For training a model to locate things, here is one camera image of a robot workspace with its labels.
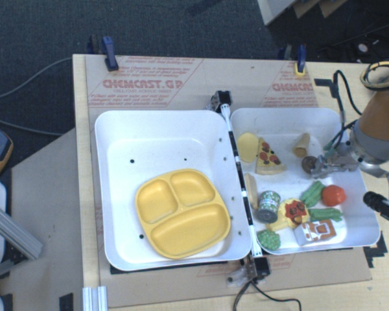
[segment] black surface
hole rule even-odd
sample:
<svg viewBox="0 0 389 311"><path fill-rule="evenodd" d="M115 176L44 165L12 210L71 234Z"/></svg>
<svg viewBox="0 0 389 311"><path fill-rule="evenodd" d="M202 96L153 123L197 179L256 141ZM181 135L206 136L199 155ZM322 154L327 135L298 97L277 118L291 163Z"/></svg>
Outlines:
<svg viewBox="0 0 389 311"><path fill-rule="evenodd" d="M389 27L358 39L375 42L367 55L355 56L356 43L318 49L387 24L389 0L349 0L328 18L318 6L301 19L290 8L269 26L257 0L0 0L0 94L87 53L92 34L111 36L117 54L272 60L287 44L294 53L305 43L307 61L367 63L389 59ZM56 133L74 128L71 62L0 99L0 119ZM56 138L0 128L15 145L6 169Z"/></svg>

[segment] wooden table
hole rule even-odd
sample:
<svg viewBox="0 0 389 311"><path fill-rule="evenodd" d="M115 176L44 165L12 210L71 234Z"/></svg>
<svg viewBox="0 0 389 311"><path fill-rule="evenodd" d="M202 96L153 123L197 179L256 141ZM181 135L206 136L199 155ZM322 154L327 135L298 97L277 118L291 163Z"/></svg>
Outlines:
<svg viewBox="0 0 389 311"><path fill-rule="evenodd" d="M366 90L359 81L361 72L366 65L355 63L313 63L307 62L306 68L314 78L331 79L333 73L340 69L345 74L352 90L353 100L359 109L363 109L372 96L372 92ZM97 232L95 223L95 207L93 194L93 173L91 164L90 132L88 119L88 93L86 83L86 56L73 56L74 86L75 86L75 110L76 130L78 146L78 179L80 194L80 221L82 235L82 265L84 287L96 288L100 286L99 261L97 252ZM358 118L353 111L345 95L343 83L342 100L346 110L348 121ZM338 110L336 101L333 100L325 88L313 88L320 107ZM383 165L389 170L389 163ZM384 196L388 195L388 184L385 179L376 179L363 174L368 190L373 190ZM388 253L385 257L374 258L374 268L371 269L373 280L353 282L346 284L334 284L327 286L313 286L292 290L280 290L271 292L271 296L278 299L297 298L302 303L303 310L386 310L389 311L389 222L378 215L379 225L383 231L384 241ZM157 305L129 306L115 308L115 310L231 310L234 296L214 297L207 299L192 299L160 303ZM277 303L268 300L260 294L245 294L242 297L238 310L298 310L294 302Z"/></svg>

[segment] toy pizza slice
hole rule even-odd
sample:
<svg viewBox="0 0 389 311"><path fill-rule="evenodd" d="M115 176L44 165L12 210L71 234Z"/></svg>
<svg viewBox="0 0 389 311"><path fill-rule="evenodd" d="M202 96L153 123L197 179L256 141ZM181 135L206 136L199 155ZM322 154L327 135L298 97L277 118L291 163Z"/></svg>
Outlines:
<svg viewBox="0 0 389 311"><path fill-rule="evenodd" d="M270 145L260 137L255 173L260 175L279 174L286 169Z"/></svg>

